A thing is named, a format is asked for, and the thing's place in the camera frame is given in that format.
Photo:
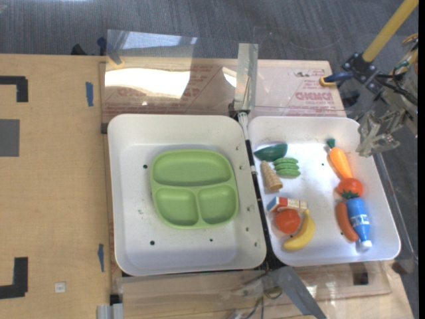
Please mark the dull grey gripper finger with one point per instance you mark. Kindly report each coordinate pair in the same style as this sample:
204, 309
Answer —
368, 135
386, 143

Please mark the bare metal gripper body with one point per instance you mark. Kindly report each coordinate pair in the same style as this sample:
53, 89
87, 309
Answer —
403, 105

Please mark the orange carrot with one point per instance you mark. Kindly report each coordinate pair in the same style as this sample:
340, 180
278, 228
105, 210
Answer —
340, 161

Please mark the orange toy tomato green leaf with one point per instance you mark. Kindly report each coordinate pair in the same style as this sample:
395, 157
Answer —
350, 187

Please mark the blue bottle white cap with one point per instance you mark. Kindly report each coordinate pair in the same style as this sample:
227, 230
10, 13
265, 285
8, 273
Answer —
358, 218

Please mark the yellow pole on black base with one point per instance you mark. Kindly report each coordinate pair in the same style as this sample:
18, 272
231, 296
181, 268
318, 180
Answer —
391, 25

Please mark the green ridged toy vegetable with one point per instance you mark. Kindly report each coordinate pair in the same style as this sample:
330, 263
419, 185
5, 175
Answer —
287, 167

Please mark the orange sausage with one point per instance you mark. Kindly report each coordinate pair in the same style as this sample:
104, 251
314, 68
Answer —
345, 223

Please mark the white plastic tray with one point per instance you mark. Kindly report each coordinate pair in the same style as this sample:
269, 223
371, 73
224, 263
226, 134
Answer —
133, 191
318, 211

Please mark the brown cardboard board red print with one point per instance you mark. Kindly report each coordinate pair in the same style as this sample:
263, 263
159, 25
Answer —
289, 78

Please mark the dark green toy wedge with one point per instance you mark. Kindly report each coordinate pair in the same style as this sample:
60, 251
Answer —
270, 152

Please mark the red and white small carton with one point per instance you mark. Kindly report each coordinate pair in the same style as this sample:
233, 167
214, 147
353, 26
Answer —
287, 204

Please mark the beige toy ice cream cone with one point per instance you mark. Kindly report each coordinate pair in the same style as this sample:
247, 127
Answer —
270, 178

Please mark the yellow banana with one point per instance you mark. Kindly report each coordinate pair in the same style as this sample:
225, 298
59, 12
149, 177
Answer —
305, 234

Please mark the orange toy ball fruit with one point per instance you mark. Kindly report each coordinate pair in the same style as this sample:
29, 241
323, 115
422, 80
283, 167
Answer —
287, 221

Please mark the green divided plate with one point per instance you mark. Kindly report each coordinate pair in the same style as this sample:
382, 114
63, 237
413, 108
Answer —
192, 169

